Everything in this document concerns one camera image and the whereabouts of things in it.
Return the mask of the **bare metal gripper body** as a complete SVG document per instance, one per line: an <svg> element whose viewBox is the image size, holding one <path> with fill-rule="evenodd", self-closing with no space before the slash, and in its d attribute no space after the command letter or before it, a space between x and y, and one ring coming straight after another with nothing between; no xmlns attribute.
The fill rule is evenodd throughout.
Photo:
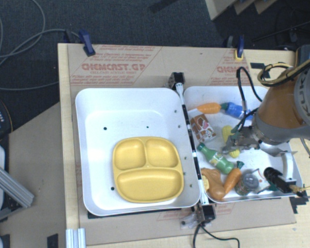
<svg viewBox="0 0 310 248"><path fill-rule="evenodd" d="M241 150L262 150L272 157L279 157L287 153L287 149L281 148L280 143L269 139L255 126L243 127L233 137L239 139L239 145L233 149Z"/></svg>

